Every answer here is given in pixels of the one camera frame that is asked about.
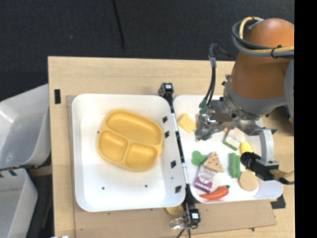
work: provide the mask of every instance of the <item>wooden table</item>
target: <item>wooden table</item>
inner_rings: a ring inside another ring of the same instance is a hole
[[[221,83],[225,75],[231,73],[233,65],[231,61],[217,62],[215,95],[222,95]],[[210,62],[49,57],[48,67],[55,235],[71,238],[176,237],[179,231],[171,231],[168,227],[168,221],[174,216],[163,208],[89,213],[77,205],[73,195],[66,100],[67,96],[82,93],[157,94],[163,82],[173,84],[174,97],[204,95],[211,79]],[[263,122],[266,127],[278,129],[273,139],[280,169],[294,170],[292,124],[276,111]],[[286,208],[276,210],[272,210],[269,200],[197,204],[202,221],[192,230],[192,237],[295,237],[294,186],[284,185],[283,195]]]

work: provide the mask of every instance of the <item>cable tie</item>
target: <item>cable tie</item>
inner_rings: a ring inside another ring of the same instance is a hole
[[[278,57],[274,56],[273,53],[274,53],[274,51],[275,51],[276,49],[281,48],[281,47],[282,47],[282,45],[277,45],[276,48],[273,48],[272,51],[271,51],[271,57],[273,57],[274,59],[278,59]]]

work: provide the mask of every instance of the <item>red chili pepper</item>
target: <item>red chili pepper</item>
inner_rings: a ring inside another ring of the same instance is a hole
[[[229,185],[220,186],[217,190],[215,190],[211,193],[202,194],[199,196],[204,198],[204,199],[209,199],[209,200],[220,199],[220,198],[229,194],[229,188],[230,188]]]

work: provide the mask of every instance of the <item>toy pizza slice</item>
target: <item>toy pizza slice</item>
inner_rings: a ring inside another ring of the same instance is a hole
[[[209,158],[203,163],[203,166],[205,168],[214,170],[214,171],[219,171],[219,172],[223,172],[224,169],[220,163],[218,154],[216,152],[213,152]]]

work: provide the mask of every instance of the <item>purple package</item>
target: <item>purple package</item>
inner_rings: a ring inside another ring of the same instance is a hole
[[[212,181],[217,172],[204,166],[200,166],[194,187],[209,193],[212,188]]]

